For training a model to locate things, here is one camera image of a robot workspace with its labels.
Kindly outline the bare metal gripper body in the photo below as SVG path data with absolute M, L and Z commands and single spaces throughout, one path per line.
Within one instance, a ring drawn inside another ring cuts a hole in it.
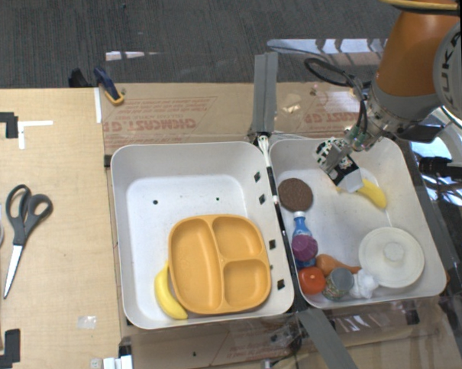
M 396 131 L 396 120 L 381 108 L 364 109 L 354 126 L 344 136 L 353 151 L 368 151 L 372 146 Z

